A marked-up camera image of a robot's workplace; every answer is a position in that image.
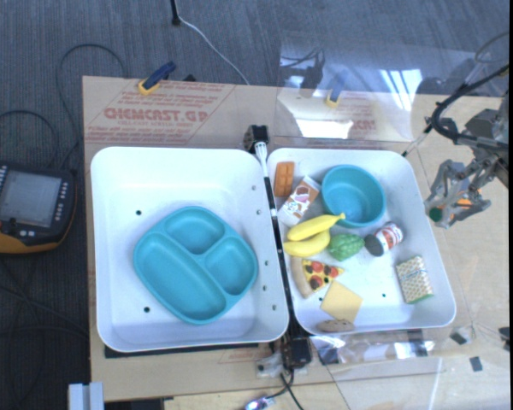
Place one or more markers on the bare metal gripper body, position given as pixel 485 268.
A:
pixel 487 128

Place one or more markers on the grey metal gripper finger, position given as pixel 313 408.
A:
pixel 442 190
pixel 470 209

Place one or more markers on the white plastic tray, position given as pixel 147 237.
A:
pixel 124 177
pixel 410 237

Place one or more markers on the red and white can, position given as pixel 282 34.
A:
pixel 389 236

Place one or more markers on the yellow patterned packet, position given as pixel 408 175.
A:
pixel 414 280

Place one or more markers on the blue bowl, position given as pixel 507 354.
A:
pixel 352 197

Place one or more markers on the green broccoli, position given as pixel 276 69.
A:
pixel 345 247

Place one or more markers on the yellow banana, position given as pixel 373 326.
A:
pixel 312 226
pixel 308 247

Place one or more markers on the white and brown carton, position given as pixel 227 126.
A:
pixel 298 201

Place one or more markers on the yellow cheese slice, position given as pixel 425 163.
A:
pixel 342 301

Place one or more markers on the pizza slice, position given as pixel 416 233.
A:
pixel 316 273

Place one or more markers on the orange biscuit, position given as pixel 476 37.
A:
pixel 284 179

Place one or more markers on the brown cookie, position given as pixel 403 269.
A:
pixel 335 326

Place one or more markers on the blue divided plate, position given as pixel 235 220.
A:
pixel 184 271

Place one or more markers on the brown cardboard board red print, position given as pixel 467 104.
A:
pixel 162 113

